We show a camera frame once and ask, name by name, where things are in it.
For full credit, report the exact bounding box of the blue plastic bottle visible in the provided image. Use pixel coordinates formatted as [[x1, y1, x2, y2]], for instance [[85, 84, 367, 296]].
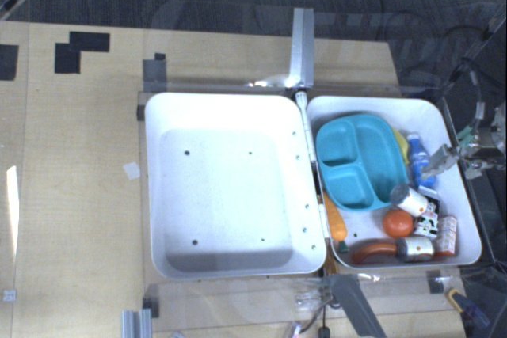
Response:
[[406, 132, 437, 188]]

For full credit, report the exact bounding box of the orange ball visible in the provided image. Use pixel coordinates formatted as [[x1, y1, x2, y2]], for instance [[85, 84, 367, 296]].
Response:
[[381, 208, 415, 239]]

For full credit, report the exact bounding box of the thin black and white rod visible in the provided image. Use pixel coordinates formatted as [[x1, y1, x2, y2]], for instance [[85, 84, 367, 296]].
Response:
[[295, 90, 330, 241]]

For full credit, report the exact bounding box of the white can with grey lid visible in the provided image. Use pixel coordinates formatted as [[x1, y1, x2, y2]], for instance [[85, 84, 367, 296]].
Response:
[[389, 183, 430, 218]]

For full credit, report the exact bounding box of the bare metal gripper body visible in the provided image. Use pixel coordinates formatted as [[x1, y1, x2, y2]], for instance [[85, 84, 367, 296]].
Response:
[[458, 129, 507, 171]]

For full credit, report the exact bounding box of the red and white carton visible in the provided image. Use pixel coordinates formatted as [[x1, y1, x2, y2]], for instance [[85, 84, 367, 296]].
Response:
[[433, 215, 459, 256]]

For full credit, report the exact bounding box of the red sausage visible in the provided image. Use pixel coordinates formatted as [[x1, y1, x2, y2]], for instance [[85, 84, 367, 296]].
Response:
[[351, 241, 399, 266]]

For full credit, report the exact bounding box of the silver can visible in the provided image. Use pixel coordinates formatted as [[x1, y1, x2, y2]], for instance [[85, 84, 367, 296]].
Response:
[[395, 235, 436, 264]]

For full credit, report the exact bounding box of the orange carrot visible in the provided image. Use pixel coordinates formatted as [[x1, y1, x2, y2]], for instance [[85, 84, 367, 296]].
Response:
[[322, 191, 350, 253]]

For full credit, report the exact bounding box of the white plastic tray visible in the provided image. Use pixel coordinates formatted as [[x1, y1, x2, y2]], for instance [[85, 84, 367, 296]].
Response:
[[143, 91, 328, 282], [306, 95, 483, 271]]

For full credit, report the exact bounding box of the blue divided plate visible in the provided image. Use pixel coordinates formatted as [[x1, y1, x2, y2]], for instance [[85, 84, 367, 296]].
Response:
[[314, 114, 410, 212]]

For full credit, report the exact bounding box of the yellow banana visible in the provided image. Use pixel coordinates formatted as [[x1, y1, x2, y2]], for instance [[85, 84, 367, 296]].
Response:
[[391, 127, 411, 164]]

